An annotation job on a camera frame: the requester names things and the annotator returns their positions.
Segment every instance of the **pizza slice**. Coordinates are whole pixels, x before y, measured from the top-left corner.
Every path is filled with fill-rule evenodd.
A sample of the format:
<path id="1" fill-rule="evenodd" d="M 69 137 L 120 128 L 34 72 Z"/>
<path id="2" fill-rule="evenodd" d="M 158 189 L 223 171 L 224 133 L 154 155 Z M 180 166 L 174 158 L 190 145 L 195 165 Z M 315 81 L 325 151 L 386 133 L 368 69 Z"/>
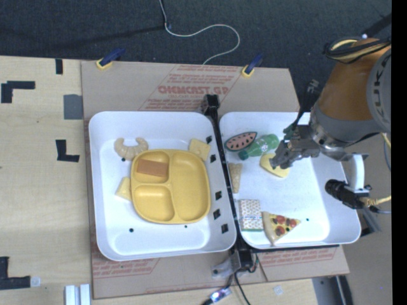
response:
<path id="1" fill-rule="evenodd" d="M 265 234 L 272 245 L 274 245 L 276 241 L 287 235 L 301 223 L 301 221 L 298 219 L 289 218 L 283 215 L 276 215 L 266 211 L 263 211 L 261 216 L 263 218 Z"/>

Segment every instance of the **black fabric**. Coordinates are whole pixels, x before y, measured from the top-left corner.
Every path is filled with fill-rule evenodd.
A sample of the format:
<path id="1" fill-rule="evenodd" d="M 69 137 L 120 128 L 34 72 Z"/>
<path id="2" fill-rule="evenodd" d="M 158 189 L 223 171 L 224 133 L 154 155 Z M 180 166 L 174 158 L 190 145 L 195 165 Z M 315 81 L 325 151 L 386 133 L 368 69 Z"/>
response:
<path id="1" fill-rule="evenodd" d="M 163 0 L 172 31 L 234 27 L 239 48 L 209 64 L 289 68 L 297 92 L 324 84 L 335 61 L 322 54 L 343 36 L 391 36 L 392 0 Z M 215 28 L 191 38 L 163 28 L 158 0 L 0 0 L 0 55 L 98 60 L 125 48 L 123 61 L 201 64 L 233 48 Z"/>

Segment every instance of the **cardboard box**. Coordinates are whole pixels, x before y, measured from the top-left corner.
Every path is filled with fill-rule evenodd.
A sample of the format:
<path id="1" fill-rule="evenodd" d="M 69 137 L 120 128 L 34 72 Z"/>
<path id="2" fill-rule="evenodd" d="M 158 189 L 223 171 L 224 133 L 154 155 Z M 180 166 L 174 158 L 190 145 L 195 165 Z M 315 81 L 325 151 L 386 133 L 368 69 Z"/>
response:
<path id="1" fill-rule="evenodd" d="M 296 112 L 298 101 L 287 69 L 114 62 L 101 71 L 94 61 L 81 63 L 88 198 L 90 205 L 93 298 L 222 287 L 212 266 L 229 252 L 115 262 L 103 257 L 95 241 L 88 122 L 101 111 L 199 111 L 206 94 L 219 96 L 219 116 L 231 111 Z M 241 283 L 282 281 L 348 273 L 342 247 L 279 250 L 258 255 L 262 270 Z"/>

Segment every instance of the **yellow plate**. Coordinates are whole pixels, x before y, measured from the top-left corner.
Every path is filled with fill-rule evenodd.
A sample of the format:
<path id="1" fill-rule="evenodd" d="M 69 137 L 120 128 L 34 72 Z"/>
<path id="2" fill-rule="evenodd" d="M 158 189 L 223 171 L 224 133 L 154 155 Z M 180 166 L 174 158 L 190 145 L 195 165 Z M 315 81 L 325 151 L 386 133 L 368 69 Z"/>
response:
<path id="1" fill-rule="evenodd" d="M 203 219 L 209 212 L 206 167 L 192 152 L 144 151 L 133 159 L 130 180 L 135 211 L 145 220 L 187 224 Z"/>

